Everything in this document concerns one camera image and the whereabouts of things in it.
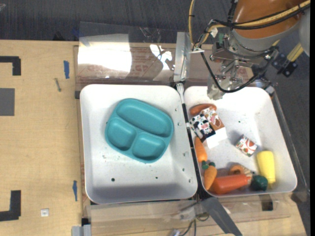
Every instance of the blue plate compartment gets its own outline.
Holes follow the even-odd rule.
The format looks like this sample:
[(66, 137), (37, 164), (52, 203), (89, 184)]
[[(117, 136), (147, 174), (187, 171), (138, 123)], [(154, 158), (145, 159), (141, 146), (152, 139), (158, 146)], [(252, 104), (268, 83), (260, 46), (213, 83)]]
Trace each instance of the blue plate compartment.
[(153, 163), (165, 153), (173, 131), (173, 121), (165, 112), (128, 98), (114, 109), (105, 128), (105, 138), (116, 151), (143, 163)]

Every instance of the wooden table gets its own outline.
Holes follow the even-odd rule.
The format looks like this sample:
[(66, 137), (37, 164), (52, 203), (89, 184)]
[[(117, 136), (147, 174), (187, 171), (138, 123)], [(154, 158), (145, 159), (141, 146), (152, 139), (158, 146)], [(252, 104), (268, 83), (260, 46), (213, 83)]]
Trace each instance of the wooden table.
[[(78, 42), (0, 40), (0, 56), (19, 56), (21, 76), (0, 63), (0, 88), (15, 89), (14, 116), (0, 116), (0, 211), (8, 211), (10, 193), (21, 191), (21, 216), (1, 221), (0, 235), (71, 235), (83, 214), (77, 100), (74, 98), (74, 47)], [(69, 62), (69, 78), (64, 73)], [(61, 91), (58, 91), (55, 78)], [(73, 183), (77, 183), (77, 200)], [(291, 216), (237, 223), (244, 235), (305, 235), (296, 204)], [(49, 216), (41, 216), (41, 209)], [(168, 235), (169, 231), (132, 234)], [(221, 235), (216, 225), (197, 235)]]

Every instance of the clear plastic barrier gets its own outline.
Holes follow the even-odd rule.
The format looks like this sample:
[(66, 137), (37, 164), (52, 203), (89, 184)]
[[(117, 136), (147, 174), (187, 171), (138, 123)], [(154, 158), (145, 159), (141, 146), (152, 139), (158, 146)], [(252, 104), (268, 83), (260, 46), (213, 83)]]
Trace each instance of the clear plastic barrier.
[(159, 84), (186, 79), (188, 34), (173, 30), (80, 24), (76, 89), (88, 84)]

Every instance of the black cable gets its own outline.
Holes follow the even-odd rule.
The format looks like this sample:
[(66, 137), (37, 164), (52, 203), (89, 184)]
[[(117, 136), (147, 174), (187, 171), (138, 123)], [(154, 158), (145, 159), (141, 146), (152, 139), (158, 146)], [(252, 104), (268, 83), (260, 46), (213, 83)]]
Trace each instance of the black cable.
[(196, 224), (196, 220), (193, 221), (193, 227), (194, 227), (193, 235), (196, 236), (196, 235), (197, 235), (197, 224)]
[(214, 75), (214, 73), (212, 72), (211, 70), (211, 67), (210, 65), (208, 64), (207, 60), (206, 60), (206, 57), (203, 53), (200, 53), (202, 58), (203, 58), (203, 61), (205, 62), (207, 68), (208, 68), (208, 71), (210, 72), (210, 75), (214, 81), (214, 83), (216, 84), (216, 86), (222, 91), (222, 92), (225, 92), (225, 93), (230, 93), (230, 92), (237, 92), (245, 87), (247, 87), (250, 83), (254, 82), (255, 79), (258, 78), (259, 74), (256, 74), (254, 76), (252, 76), (246, 83), (242, 84), (241, 86), (239, 86), (238, 88), (236, 89), (231, 89), (231, 90), (226, 90), (226, 89), (223, 89), (221, 88), (221, 86), (219, 85), (219, 83), (217, 82), (217, 79), (216, 79), (216, 76)]
[(269, 18), (269, 17), (275, 16), (275, 15), (280, 14), (280, 13), (283, 13), (283, 12), (285, 12), (285, 11), (286, 11), (286, 10), (278, 11), (278, 12), (269, 14), (269, 15), (267, 15), (267, 16), (263, 16), (263, 17), (260, 17), (260, 18), (256, 18), (256, 19), (253, 19), (253, 20), (249, 20), (249, 21), (243, 22), (243, 23), (235, 23), (235, 24), (245, 24), (245, 23), (255, 22), (255, 21), (258, 21), (258, 20), (262, 20), (262, 19), (265, 19), (265, 18)]
[(237, 5), (237, 2), (235, 2), (235, 0), (231, 0), (231, 7), (230, 7), (230, 10), (228, 11), (228, 15), (227, 15), (227, 21), (228, 22), (232, 22), (232, 19), (234, 17), (234, 12), (235, 12), (235, 9), (236, 9), (236, 5)]
[(280, 22), (283, 22), (283, 21), (285, 21), (285, 20), (287, 20), (287, 19), (289, 19), (289, 18), (291, 18), (291, 17), (294, 17), (295, 15), (301, 13), (302, 11), (304, 11), (304, 10), (310, 8), (310, 7), (311, 7), (311, 4), (309, 3), (309, 4), (307, 4), (307, 5), (303, 6), (303, 7), (301, 7), (301, 9), (296, 10), (296, 11), (294, 11), (294, 12), (292, 12), (292, 13), (290, 13), (290, 14), (288, 14), (288, 15), (286, 15), (286, 16), (280, 18), (280, 19), (277, 19), (277, 20), (275, 20), (275, 21), (272, 21), (272, 22), (269, 22), (269, 23), (266, 23), (266, 24), (263, 24), (263, 25), (259, 25), (259, 26), (238, 26), (238, 25), (240, 25), (240, 24), (245, 24), (245, 23), (247, 23), (247, 22), (244, 22), (244, 23), (229, 23), (229, 22), (224, 22), (224, 21), (217, 20), (217, 19), (215, 19), (215, 20), (213, 20), (213, 21), (214, 21), (214, 22), (217, 22), (217, 23), (219, 23), (219, 24), (221, 24), (221, 25), (224, 25), (224, 26), (226, 26), (226, 27), (230, 27), (230, 28), (232, 28), (232, 29), (239, 29), (239, 30), (255, 30), (255, 29), (261, 29), (261, 28), (265, 28), (265, 27), (268, 27), (268, 26), (276, 25), (276, 24), (278, 24), (278, 23), (280, 23)]
[(209, 217), (210, 217), (210, 215), (208, 215), (205, 219), (201, 219), (201, 218), (199, 218), (199, 217), (197, 217), (197, 219), (198, 219), (199, 221), (201, 221), (201, 222), (204, 222), (204, 221), (207, 221)]
[(195, 231), (196, 231), (196, 220), (194, 219), (193, 221), (191, 221), (191, 222), (189, 223), (189, 226), (188, 226), (187, 230), (186, 230), (183, 234), (180, 234), (180, 235), (178, 235), (178, 236), (184, 236), (184, 235), (186, 235), (186, 234), (189, 232), (189, 230), (191, 229), (191, 226), (192, 226), (193, 223), (194, 223)]

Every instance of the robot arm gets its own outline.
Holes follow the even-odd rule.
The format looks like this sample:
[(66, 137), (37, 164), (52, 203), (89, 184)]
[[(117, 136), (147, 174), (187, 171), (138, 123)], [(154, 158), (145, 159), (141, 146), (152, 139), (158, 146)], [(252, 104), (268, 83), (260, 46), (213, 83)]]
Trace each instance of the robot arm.
[[(221, 63), (220, 74), (214, 75), (203, 57), (212, 75), (208, 96), (219, 99), (224, 93), (239, 90), (263, 76), (279, 54), (277, 43), (295, 30), (300, 31), (301, 38), (296, 51), (304, 49), (309, 55), (310, 4), (310, 0), (233, 0), (227, 22), (211, 20), (198, 41), (192, 41), (193, 50), (200, 50), (214, 29), (228, 29), (228, 33), (214, 43), (210, 57), (211, 61)], [(253, 70), (254, 76), (246, 83), (237, 76), (241, 66)]]

